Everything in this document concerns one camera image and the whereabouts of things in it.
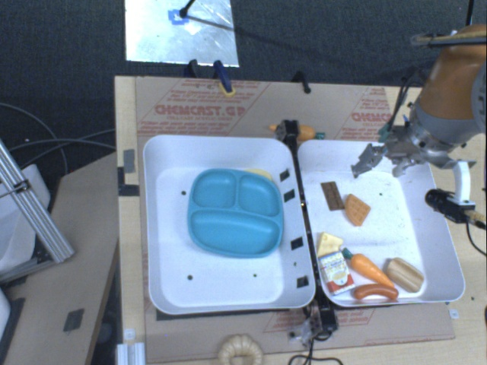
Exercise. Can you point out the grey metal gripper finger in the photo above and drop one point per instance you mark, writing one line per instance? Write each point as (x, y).
(368, 160)
(402, 167)

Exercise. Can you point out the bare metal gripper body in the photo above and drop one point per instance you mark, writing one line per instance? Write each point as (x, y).
(420, 148)

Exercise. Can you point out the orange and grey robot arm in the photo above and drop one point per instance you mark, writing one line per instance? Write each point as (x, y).
(445, 86)

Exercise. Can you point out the brown chocolate biscuit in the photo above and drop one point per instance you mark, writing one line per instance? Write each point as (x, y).
(333, 196)

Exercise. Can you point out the orange waffle biscuit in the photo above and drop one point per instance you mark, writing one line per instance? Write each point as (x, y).
(357, 210)

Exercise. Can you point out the white plastic tray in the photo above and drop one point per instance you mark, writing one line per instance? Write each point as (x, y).
(213, 280)
(392, 219)

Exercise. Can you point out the orange carrot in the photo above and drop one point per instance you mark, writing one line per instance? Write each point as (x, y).
(306, 132)
(368, 269)

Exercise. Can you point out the thin black rod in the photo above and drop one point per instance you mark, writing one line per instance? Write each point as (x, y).
(304, 207)

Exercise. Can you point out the yellow cheese wedge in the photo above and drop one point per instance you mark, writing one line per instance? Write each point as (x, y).
(328, 242)

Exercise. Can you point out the tan bread roll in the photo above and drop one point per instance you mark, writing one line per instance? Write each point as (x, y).
(405, 275)

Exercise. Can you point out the red and white carton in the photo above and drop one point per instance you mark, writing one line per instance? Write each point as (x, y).
(337, 274)

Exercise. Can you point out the red-brown sausage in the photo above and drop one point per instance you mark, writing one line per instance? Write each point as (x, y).
(376, 292)

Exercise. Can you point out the blue divided plate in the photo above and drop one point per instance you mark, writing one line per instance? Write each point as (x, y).
(232, 215)

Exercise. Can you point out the brown cardboard board red print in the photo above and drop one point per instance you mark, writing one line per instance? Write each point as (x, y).
(213, 112)

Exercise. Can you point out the beige doughnut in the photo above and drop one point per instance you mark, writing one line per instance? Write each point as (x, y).
(228, 350)

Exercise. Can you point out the black cylinder on white bracket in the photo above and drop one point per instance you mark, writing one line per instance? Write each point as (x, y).
(449, 204)

